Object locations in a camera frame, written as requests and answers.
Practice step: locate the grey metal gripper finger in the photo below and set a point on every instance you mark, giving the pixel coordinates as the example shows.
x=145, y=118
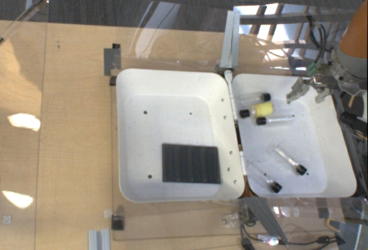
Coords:
x=299, y=88
x=322, y=95

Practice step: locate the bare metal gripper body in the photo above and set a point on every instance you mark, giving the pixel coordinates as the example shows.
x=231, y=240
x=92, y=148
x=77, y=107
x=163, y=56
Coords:
x=330, y=81

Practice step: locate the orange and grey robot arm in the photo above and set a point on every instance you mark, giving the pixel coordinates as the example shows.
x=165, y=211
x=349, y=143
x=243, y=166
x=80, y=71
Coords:
x=354, y=39

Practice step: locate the clear vial with black cap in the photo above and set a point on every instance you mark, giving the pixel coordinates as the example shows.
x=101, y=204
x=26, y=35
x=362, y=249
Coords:
x=301, y=169
x=266, y=96
x=261, y=121
x=276, y=187

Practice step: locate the yellow vial with black cap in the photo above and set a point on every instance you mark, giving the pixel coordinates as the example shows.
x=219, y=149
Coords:
x=263, y=109

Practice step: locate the white plastic tray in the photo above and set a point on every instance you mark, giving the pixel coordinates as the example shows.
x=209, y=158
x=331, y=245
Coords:
x=172, y=85
x=316, y=139

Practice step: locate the black ribbed rectangular plate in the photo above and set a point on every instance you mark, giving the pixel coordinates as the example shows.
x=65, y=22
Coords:
x=191, y=164

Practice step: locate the black cylinder on white bracket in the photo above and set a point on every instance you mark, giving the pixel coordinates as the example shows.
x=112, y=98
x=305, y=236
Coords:
x=349, y=119

